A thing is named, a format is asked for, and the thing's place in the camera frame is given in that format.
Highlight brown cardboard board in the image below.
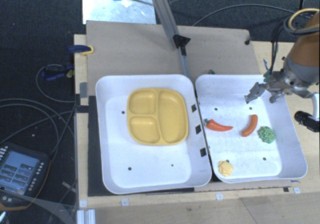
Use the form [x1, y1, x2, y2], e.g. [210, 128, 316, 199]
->
[85, 20, 292, 193]

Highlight yellow lumpy toy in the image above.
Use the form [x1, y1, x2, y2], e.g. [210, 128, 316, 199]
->
[217, 160, 235, 178]

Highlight yellow divided plate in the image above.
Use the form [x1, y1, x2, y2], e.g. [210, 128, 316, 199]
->
[126, 87, 190, 147]

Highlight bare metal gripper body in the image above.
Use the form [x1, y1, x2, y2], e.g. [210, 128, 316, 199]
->
[264, 69, 314, 98]

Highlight white plastic tray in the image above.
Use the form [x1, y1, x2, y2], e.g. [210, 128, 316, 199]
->
[194, 74, 309, 184]
[95, 74, 213, 195]

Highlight black cylinder on white bracket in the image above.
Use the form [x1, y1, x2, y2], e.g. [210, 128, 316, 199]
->
[294, 93, 320, 133]

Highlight orange sausage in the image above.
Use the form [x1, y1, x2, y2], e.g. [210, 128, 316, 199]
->
[241, 114, 259, 138]

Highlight green grapes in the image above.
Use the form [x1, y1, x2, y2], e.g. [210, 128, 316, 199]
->
[257, 126, 277, 145]

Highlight orange carrot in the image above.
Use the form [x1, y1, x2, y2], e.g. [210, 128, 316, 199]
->
[203, 118, 234, 133]

